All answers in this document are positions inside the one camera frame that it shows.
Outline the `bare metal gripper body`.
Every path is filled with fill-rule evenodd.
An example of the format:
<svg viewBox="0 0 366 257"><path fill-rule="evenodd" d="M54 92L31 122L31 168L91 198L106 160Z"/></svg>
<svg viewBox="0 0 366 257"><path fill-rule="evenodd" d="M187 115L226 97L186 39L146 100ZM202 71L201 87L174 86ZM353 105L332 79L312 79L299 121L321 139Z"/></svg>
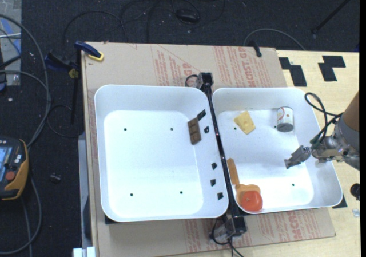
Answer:
<svg viewBox="0 0 366 257"><path fill-rule="evenodd" d="M318 159L320 163L336 160L337 162L344 161L342 148L339 141L334 136L321 137L316 135L310 140L311 155Z"/></svg>

